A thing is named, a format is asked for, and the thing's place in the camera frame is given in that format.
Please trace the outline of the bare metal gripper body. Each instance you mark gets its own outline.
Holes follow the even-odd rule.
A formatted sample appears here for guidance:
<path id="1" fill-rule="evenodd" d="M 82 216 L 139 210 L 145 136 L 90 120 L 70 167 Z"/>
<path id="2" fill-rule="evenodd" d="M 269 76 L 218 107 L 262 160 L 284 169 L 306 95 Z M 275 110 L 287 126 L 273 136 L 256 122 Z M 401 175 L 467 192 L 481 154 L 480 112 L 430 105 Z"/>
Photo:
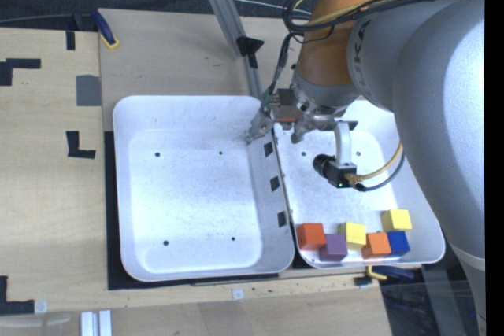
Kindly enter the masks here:
<path id="1" fill-rule="evenodd" d="M 273 119 L 284 129 L 331 129 L 346 106 L 326 106 L 314 101 L 302 90 L 280 88 L 273 98 Z"/>

